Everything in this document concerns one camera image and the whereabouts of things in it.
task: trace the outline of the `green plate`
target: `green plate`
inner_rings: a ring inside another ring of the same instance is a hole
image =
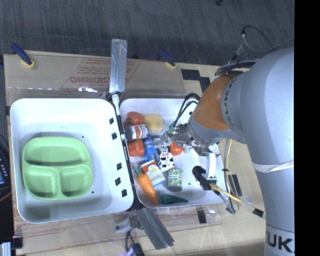
[[[22,152],[25,189],[37,199],[78,198],[92,186],[92,162],[87,146],[71,137],[37,137]]]

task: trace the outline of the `tin can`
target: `tin can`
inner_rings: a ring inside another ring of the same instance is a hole
[[[128,141],[144,139],[148,136],[148,128],[145,124],[135,124],[125,128],[125,137]]]
[[[168,170],[167,189],[171,192],[179,192],[182,190],[182,180],[184,172],[176,167]]]

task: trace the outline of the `dark floor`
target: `dark floor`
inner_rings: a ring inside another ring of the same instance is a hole
[[[244,44],[245,39],[254,51]],[[159,49],[176,62],[223,65],[293,46],[294,0],[0,0],[0,54],[26,50],[110,56],[112,38],[128,42],[128,57],[155,60]],[[264,51],[285,42],[270,51]],[[7,137],[5,80],[0,70],[0,134]],[[6,146],[0,139],[1,148]]]

